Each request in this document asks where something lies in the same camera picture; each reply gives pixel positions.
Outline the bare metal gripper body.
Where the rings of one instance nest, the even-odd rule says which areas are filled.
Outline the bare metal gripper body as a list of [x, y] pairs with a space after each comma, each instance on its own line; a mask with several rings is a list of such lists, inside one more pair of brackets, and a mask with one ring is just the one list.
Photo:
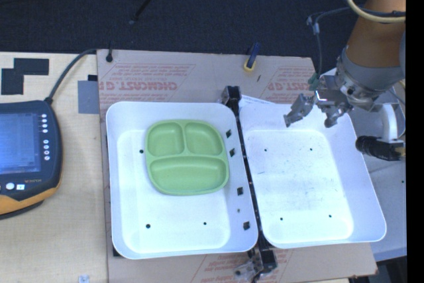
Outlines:
[[337, 70], [334, 75], [319, 78], [315, 96], [319, 107], [344, 108], [347, 111], [359, 107], [369, 111], [384, 89], [371, 89], [354, 80], [346, 71]]

